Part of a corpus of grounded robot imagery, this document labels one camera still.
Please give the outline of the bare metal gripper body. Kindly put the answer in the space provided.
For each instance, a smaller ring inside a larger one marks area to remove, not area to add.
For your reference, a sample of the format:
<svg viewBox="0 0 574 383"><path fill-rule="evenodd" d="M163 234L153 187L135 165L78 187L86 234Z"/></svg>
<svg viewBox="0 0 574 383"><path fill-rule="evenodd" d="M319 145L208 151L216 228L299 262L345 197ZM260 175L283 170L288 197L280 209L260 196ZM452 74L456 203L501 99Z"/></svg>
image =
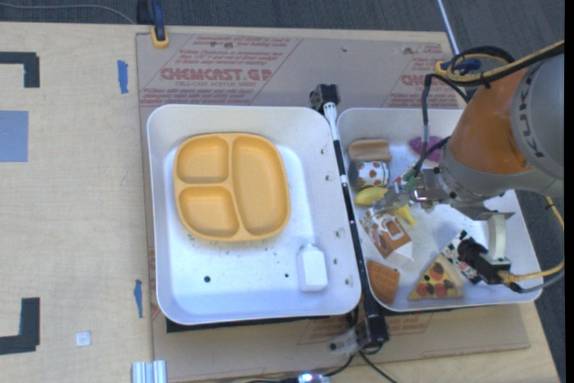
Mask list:
<svg viewBox="0 0 574 383"><path fill-rule="evenodd" d="M453 188L450 176L441 168L422 169L413 191L415 202L423 204L450 204Z"/></svg>

